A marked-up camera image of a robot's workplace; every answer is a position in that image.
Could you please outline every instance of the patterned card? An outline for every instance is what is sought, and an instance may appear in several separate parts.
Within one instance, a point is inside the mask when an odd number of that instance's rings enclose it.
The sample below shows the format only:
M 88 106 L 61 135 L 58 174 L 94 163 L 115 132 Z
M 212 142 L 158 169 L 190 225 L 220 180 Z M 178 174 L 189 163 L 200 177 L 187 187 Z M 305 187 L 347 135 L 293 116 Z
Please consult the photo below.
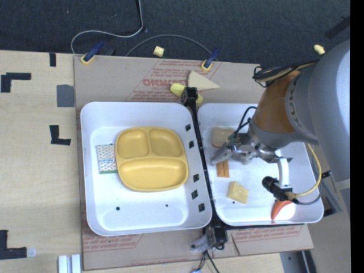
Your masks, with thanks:
M 100 174 L 117 173 L 115 145 L 101 144 L 96 146 L 98 170 Z

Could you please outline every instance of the yellow bowl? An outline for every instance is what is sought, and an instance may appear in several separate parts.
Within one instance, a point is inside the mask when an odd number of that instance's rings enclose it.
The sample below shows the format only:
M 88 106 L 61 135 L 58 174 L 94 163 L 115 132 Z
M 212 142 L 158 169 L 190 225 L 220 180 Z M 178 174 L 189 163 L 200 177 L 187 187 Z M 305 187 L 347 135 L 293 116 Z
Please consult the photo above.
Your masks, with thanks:
M 163 191 L 186 182 L 188 163 L 180 137 L 155 126 L 121 131 L 115 143 L 121 182 L 134 191 Z

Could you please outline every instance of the white tray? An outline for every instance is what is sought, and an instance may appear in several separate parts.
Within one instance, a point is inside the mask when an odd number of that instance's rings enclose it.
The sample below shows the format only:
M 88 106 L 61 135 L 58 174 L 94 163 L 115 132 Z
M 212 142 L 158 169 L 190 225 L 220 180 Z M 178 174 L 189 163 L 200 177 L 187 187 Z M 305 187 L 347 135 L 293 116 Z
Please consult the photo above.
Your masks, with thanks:
M 244 111 L 252 104 L 205 104 L 198 110 L 198 121 L 202 144 L 208 166 L 212 195 L 219 218 L 231 226 L 302 224 L 319 221 L 324 213 L 321 199 L 312 205 L 289 204 L 271 221 L 271 209 L 274 204 L 272 193 L 262 185 L 265 176 L 278 178 L 278 166 L 267 164 L 262 159 L 253 159 L 243 165 L 234 156 L 229 159 L 229 178 L 217 177 L 216 166 L 211 164 L 217 148 L 211 145 L 211 130 L 214 126 L 232 127 L 239 125 Z M 252 117 L 254 110 L 248 113 Z M 311 188 L 316 180 L 313 175 L 308 154 L 303 143 L 291 143 L 280 150 L 281 156 L 293 157 L 289 163 L 289 179 L 294 192 L 303 192 Z M 237 181 L 249 190 L 247 204 L 233 201 L 226 197 L 231 181 Z M 301 197 L 300 201 L 308 202 L 319 195 L 318 189 Z
M 123 235 L 197 229 L 212 217 L 208 190 L 191 113 L 177 103 L 92 102 L 81 111 L 86 215 L 99 235 Z M 117 173 L 100 174 L 96 146 L 115 143 L 124 129 L 160 126 L 181 138 L 188 161 L 188 180 L 161 192 L 127 189 Z

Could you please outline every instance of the table surface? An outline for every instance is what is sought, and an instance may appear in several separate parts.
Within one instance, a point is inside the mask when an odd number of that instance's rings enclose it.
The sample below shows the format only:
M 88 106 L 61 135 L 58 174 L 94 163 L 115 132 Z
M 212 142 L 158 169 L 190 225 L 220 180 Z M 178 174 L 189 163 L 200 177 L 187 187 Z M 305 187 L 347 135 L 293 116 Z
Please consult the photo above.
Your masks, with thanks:
M 56 272 L 59 255 L 81 254 L 76 111 L 57 107 L 56 86 L 74 85 L 73 55 L 0 51 L 0 74 L 29 72 L 0 95 L 0 229 L 7 247 L 36 249 L 36 256 L 0 261 L 0 272 Z M 50 125 L 70 146 L 51 144 Z M 214 260 L 220 272 L 282 273 L 279 254 Z M 191 272 L 197 262 L 156 264 L 94 272 Z M 214 272 L 209 262 L 203 272 Z

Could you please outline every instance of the cardboard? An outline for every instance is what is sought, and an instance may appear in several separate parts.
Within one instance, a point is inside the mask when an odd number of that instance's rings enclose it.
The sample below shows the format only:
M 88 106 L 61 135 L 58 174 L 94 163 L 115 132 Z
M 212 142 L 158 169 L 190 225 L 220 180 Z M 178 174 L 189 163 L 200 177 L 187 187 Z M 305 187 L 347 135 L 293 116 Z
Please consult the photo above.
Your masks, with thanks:
M 79 120 L 82 107 L 93 101 L 177 101 L 169 91 L 169 85 L 173 82 L 186 85 L 190 71 L 200 73 L 220 86 L 202 91 L 202 104 L 258 103 L 264 89 L 252 79 L 256 65 L 214 62 L 208 73 L 202 72 L 200 65 L 200 61 L 190 60 L 97 56 L 86 66 L 81 64 L 80 56 L 74 57 L 84 270 L 200 260 L 201 253 L 190 252 L 190 242 L 202 236 L 202 229 L 118 237 L 102 237 L 89 229 L 85 215 Z M 212 252 L 214 258 L 313 247 L 307 225 L 236 229 L 229 230 L 228 235 L 225 248 Z

